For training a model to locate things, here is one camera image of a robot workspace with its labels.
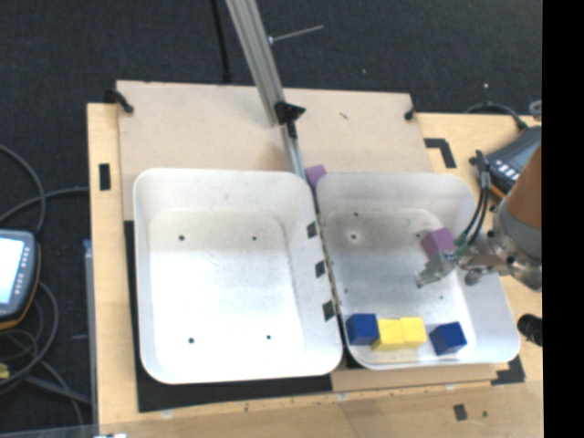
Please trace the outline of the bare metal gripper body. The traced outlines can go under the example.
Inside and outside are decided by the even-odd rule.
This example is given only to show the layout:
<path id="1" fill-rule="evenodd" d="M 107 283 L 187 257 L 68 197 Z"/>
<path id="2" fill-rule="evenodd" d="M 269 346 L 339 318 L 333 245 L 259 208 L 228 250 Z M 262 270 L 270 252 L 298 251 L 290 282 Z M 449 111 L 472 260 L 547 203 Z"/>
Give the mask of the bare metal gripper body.
<path id="1" fill-rule="evenodd" d="M 485 277 L 498 274 L 511 276 L 530 290 L 542 289 L 542 241 L 520 239 L 507 234 L 488 231 L 471 244 L 455 247 L 457 265 L 466 272 L 464 282 L 477 285 Z"/>

